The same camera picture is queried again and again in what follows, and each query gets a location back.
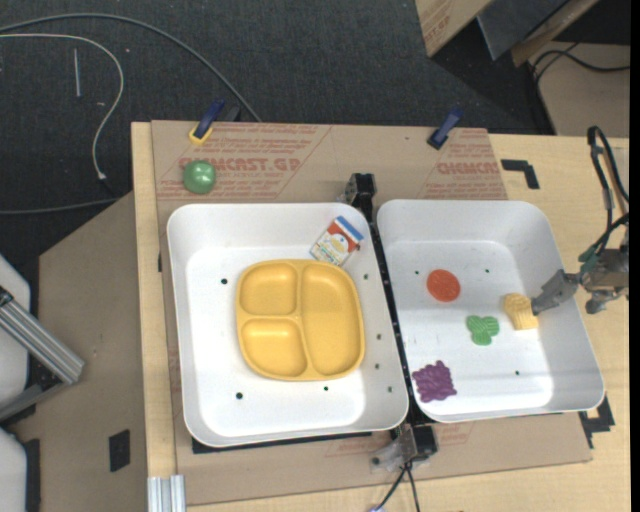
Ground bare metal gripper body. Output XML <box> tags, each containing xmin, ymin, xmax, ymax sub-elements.
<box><xmin>578</xmin><ymin>248</ymin><xmax>630</xmax><ymax>315</ymax></box>

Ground yellow toy corn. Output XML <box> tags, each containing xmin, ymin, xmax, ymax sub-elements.
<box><xmin>502</xmin><ymin>292</ymin><xmax>540</xmax><ymax>331</ymax></box>

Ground white plastic tray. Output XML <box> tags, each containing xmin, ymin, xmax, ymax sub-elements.
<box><xmin>166</xmin><ymin>201</ymin><xmax>410</xmax><ymax>448</ymax></box>
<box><xmin>375</xmin><ymin>198</ymin><xmax>605</xmax><ymax>424</ymax></box>

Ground green broccoli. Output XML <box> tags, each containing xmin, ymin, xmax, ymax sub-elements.
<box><xmin>465</xmin><ymin>314</ymin><xmax>501</xmax><ymax>347</ymax></box>

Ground orange slice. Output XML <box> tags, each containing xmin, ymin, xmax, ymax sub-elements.
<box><xmin>426</xmin><ymin>268</ymin><xmax>462</xmax><ymax>303</ymax></box>

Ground purple grapes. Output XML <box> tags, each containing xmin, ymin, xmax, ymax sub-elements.
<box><xmin>411</xmin><ymin>359</ymin><xmax>459</xmax><ymax>404</ymax></box>

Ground thin black rod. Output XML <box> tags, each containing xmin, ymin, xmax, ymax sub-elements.
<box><xmin>363</xmin><ymin>198</ymin><xmax>416</xmax><ymax>430</ymax></box>

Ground small white blue carton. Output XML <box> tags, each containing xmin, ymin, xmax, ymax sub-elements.
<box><xmin>309</xmin><ymin>215</ymin><xmax>366</xmax><ymax>268</ymax></box>

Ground yellow divided plate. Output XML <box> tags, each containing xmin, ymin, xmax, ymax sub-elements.
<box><xmin>234</xmin><ymin>258</ymin><xmax>366</xmax><ymax>383</ymax></box>

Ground brown cardboard box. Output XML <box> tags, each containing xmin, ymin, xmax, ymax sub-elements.
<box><xmin>414</xmin><ymin>0</ymin><xmax>497</xmax><ymax>58</ymax></box>

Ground brown cardboard board red print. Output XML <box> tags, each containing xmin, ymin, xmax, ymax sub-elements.
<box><xmin>149</xmin><ymin>119</ymin><xmax>595</xmax><ymax>506</ymax></box>

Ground green apple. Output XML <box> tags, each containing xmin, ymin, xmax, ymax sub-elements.
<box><xmin>181</xmin><ymin>159</ymin><xmax>218</xmax><ymax>196</ymax></box>

